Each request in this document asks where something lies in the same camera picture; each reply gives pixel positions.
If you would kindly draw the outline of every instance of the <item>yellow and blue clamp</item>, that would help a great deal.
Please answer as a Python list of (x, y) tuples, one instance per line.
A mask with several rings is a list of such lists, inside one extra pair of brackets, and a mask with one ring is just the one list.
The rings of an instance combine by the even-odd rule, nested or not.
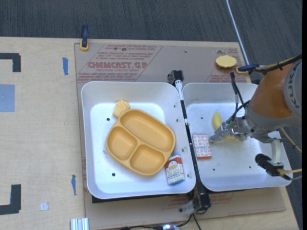
[(88, 25), (82, 26), (82, 32), (81, 32), (81, 41), (80, 41), (80, 50), (87, 51), (88, 50)]

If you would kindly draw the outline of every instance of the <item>dark gray floor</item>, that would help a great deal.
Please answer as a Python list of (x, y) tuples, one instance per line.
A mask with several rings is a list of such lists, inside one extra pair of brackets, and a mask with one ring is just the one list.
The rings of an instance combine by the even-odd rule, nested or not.
[[(303, 0), (228, 1), (249, 63), (302, 53)], [(0, 0), (0, 36), (78, 38), (83, 24), (90, 38), (238, 42), (225, 0)], [(301, 128), (286, 131), (301, 147)], [(284, 145), (301, 168), (301, 155)], [(287, 190), (302, 230), (302, 180)]]

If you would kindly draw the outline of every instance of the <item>light blue small square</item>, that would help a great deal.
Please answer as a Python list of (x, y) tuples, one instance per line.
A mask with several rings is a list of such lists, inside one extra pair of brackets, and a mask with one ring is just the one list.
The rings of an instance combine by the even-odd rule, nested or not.
[(0, 112), (15, 112), (14, 84), (0, 84)]

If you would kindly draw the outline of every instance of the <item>black l-shaped tape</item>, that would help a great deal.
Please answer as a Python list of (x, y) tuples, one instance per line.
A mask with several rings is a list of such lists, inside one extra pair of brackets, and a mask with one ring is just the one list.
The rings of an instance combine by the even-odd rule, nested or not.
[(13, 72), (21, 72), (20, 55), (18, 53), (0, 53), (0, 59), (13, 61)]
[(19, 210), (21, 210), (21, 185), (11, 185), (10, 204), (0, 206), (0, 215), (17, 214)]

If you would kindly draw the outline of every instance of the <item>yellow disc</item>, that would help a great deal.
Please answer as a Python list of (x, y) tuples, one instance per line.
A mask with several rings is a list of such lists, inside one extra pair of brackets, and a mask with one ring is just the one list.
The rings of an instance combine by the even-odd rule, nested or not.
[(215, 62), (219, 67), (228, 68), (233, 67), (236, 64), (236, 58), (228, 55), (219, 56), (216, 58)]

